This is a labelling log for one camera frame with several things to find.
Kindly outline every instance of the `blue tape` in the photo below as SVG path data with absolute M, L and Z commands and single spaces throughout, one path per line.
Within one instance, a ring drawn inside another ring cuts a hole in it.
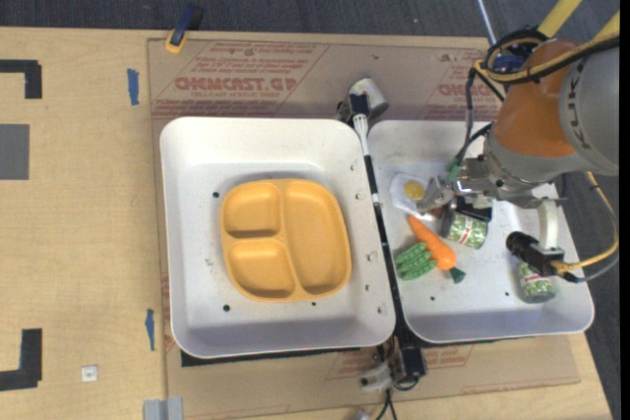
M 132 105 L 138 105 L 138 95 L 140 94 L 140 84 L 138 83 L 138 72 L 133 69 L 127 69 L 127 88 Z
M 154 322 L 154 311 L 151 308 L 147 310 L 145 327 L 147 328 L 147 334 L 149 335 L 149 345 L 151 346 L 151 351 L 153 352 L 156 350 L 156 323 Z

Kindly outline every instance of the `toy carrot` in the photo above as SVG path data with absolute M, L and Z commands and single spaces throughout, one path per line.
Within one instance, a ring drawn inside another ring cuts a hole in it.
M 413 215 L 409 216 L 409 224 L 418 242 L 425 243 L 426 249 L 431 251 L 430 259 L 436 261 L 435 267 L 449 271 L 455 283 L 461 282 L 466 274 L 455 268 L 457 264 L 455 252 Z

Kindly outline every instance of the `orange plate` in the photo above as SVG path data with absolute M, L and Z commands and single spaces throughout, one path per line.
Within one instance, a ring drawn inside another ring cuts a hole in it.
M 220 238 L 229 279 L 258 301 L 329 296 L 350 277 L 342 211 L 327 188 L 310 180 L 232 188 L 220 208 Z

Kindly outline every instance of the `green can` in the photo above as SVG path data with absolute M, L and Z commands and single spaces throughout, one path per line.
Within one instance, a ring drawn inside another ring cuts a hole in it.
M 444 216 L 440 234 L 447 240 L 479 249 L 488 234 L 488 223 L 456 210 L 450 210 Z
M 521 286 L 521 298 L 527 303 L 542 303 L 555 297 L 555 289 L 551 280 L 540 276 L 527 263 L 518 262 L 516 275 Z

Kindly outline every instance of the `white tray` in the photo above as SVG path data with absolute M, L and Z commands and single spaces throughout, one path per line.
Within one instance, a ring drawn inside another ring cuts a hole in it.
M 360 142 L 335 120 L 180 118 L 161 132 L 171 325 L 200 358 L 382 343 L 396 317 Z M 338 199 L 352 273 L 326 298 L 264 303 L 231 284 L 221 250 L 221 196 L 248 181 L 317 181 Z
M 392 254 L 415 243 L 406 215 L 394 207 L 389 194 L 397 173 L 425 181 L 443 173 L 445 164 L 464 141 L 460 122 L 383 121 L 369 133 L 383 216 Z M 469 151 L 481 152 L 482 140 Z M 555 189 L 545 185 L 536 196 L 556 198 Z M 569 262 L 578 261 L 575 246 L 562 210 L 558 215 L 558 245 Z M 427 223 L 436 230 L 435 223 Z M 594 306 L 586 283 L 574 284 L 553 278 L 556 297 L 541 304 L 528 304 L 518 295 L 515 259 L 505 246 L 512 231 L 538 235 L 536 210 L 520 210 L 505 202 L 495 203 L 484 245 L 475 250 L 449 242 L 458 255 L 458 267 L 466 278 L 455 284 L 441 270 L 410 281 L 399 280 L 403 311 L 409 328 L 425 341 L 455 343 L 553 333 L 581 332 L 593 321 Z

